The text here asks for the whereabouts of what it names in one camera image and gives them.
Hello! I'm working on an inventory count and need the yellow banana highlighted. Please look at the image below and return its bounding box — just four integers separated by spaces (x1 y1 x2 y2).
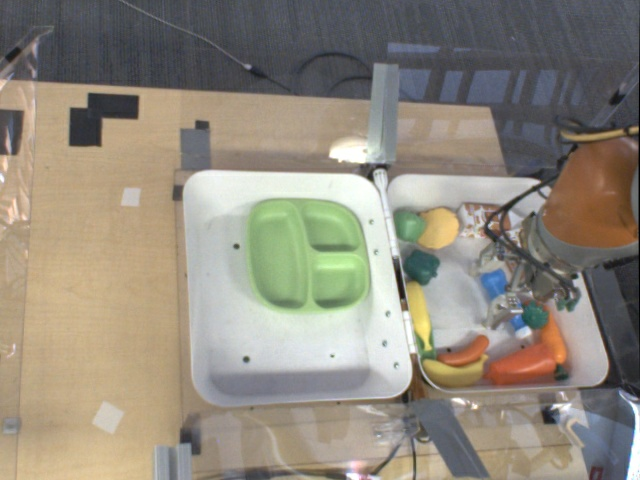
421 353 490 389

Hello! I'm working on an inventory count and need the light green pepper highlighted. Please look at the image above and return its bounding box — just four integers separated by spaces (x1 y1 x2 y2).
393 209 428 244

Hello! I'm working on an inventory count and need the dark green broccoli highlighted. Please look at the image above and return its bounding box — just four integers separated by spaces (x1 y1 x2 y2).
403 248 442 286

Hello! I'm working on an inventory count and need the green divided plate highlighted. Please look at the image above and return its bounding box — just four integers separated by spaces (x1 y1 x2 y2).
246 197 372 314

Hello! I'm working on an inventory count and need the large orange carrot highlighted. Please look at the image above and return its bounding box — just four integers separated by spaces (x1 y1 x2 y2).
482 343 571 386

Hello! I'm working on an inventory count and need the yellow corn cob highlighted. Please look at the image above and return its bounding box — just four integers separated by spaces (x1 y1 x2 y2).
405 280 436 360

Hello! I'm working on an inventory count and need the blue bottle with white cap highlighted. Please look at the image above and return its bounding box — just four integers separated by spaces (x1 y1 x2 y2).
509 312 534 340

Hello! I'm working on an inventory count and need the white carton with orange print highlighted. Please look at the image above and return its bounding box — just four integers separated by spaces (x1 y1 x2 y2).
456 202 514 240

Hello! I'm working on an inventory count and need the red sausage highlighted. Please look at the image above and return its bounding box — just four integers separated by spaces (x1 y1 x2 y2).
436 334 491 368

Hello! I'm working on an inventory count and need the small orange carrot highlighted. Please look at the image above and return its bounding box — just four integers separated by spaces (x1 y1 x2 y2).
521 300 569 367

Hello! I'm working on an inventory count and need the yellow biscuit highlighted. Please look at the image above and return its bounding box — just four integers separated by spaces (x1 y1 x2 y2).
416 207 461 251

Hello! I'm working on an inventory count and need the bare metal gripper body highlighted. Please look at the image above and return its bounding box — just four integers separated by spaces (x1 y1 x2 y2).
505 253 577 305

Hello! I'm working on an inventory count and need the white plastic tray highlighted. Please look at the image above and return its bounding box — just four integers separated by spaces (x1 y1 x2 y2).
182 169 414 409
387 173 611 395

